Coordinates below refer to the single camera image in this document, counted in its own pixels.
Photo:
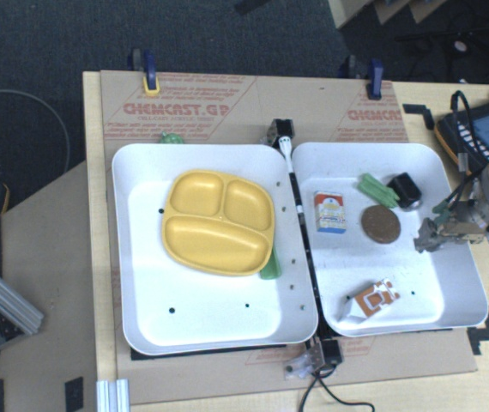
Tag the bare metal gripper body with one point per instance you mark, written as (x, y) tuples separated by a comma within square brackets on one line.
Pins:
[(459, 229)]

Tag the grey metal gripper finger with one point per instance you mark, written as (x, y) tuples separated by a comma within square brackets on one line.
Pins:
[(423, 243), (427, 226)]

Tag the white plastic tray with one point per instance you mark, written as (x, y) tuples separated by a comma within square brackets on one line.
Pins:
[(420, 281), (210, 311)]

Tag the black small cup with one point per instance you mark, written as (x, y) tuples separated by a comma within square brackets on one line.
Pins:
[(405, 189)]

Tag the brown round biscuit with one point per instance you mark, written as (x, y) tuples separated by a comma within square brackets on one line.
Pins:
[(380, 224)]

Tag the green toy beans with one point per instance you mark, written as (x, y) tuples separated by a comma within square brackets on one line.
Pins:
[(376, 190)]

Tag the orange and white carton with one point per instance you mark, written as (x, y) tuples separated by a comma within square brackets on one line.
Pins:
[(373, 301)]

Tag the red and white small carton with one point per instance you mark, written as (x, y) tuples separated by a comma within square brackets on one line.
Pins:
[(330, 213)]

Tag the thin black and white rod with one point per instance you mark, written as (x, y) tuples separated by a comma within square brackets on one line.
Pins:
[(299, 206)]

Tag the green toy cucumber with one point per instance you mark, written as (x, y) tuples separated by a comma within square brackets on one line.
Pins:
[(272, 268)]

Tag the yellow divided plate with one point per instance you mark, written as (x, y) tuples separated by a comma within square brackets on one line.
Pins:
[(216, 230)]

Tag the brown cardboard board red print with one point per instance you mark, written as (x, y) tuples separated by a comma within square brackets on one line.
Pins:
[(244, 101)]

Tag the green toy broccoli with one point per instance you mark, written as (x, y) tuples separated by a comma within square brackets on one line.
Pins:
[(171, 138)]

